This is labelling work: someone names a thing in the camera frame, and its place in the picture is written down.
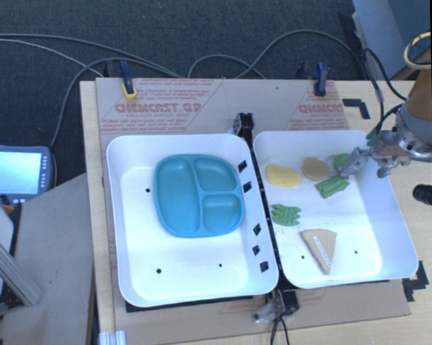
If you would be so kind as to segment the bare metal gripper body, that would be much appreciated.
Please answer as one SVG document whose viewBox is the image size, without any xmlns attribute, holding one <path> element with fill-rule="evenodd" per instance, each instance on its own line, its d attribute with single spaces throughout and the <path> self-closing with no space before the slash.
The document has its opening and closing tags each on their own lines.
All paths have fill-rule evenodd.
<svg viewBox="0 0 432 345">
<path fill-rule="evenodd" d="M 407 124 L 403 116 L 396 116 L 393 128 L 375 128 L 367 135 L 369 156 L 380 168 L 406 166 L 411 161 L 432 163 L 431 128 L 429 121 L 410 120 Z"/>
</svg>

